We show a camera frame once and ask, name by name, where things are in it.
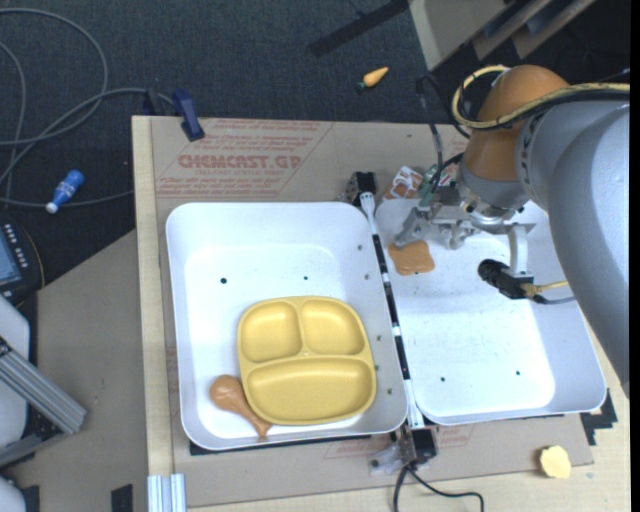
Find brown toy bread slice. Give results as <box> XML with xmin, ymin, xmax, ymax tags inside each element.
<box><xmin>387</xmin><ymin>239</ymin><xmax>436</xmax><ymax>277</ymax></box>

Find black cylinder on white bracket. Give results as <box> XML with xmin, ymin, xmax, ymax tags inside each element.
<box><xmin>476</xmin><ymin>222</ymin><xmax>537</xmax><ymax>301</ymax></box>

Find yellow divided plate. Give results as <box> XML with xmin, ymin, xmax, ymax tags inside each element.
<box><xmin>235</xmin><ymin>295</ymin><xmax>378</xmax><ymax>427</ymax></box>

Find white plastic tray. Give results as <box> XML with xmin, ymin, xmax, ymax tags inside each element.
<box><xmin>164</xmin><ymin>200</ymin><xmax>411</xmax><ymax>453</ymax></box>
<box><xmin>374</xmin><ymin>196</ymin><xmax>608</xmax><ymax>428</ymax></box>

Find thin black and white rod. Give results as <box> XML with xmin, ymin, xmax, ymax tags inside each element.
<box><xmin>359</xmin><ymin>191</ymin><xmax>427</xmax><ymax>429</ymax></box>

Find brown cardboard board red print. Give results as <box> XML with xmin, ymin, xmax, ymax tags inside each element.
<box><xmin>149</xmin><ymin>116</ymin><xmax>597</xmax><ymax>509</ymax></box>

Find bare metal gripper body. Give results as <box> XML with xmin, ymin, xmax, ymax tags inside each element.
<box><xmin>416</xmin><ymin>183</ymin><xmax>521</xmax><ymax>237</ymax></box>

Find black block with thin wires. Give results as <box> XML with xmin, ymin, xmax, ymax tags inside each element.
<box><xmin>344</xmin><ymin>170</ymin><xmax>378</xmax><ymax>204</ymax></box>
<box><xmin>398</xmin><ymin>427</ymin><xmax>440</xmax><ymax>470</ymax></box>

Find red and white packet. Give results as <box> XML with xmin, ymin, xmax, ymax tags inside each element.
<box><xmin>383</xmin><ymin>165</ymin><xmax>427</xmax><ymax>202</ymax></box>

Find brown toy chicken drumstick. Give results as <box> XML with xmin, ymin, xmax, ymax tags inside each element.
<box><xmin>208</xmin><ymin>374</ymin><xmax>274</xmax><ymax>442</ymax></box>

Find blue toy bottle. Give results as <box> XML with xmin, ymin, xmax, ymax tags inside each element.
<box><xmin>44</xmin><ymin>169</ymin><xmax>86</xmax><ymax>215</ymax></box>

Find orange toy carrot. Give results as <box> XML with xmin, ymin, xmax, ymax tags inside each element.
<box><xmin>355</xmin><ymin>65</ymin><xmax>390</xmax><ymax>94</ymax></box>

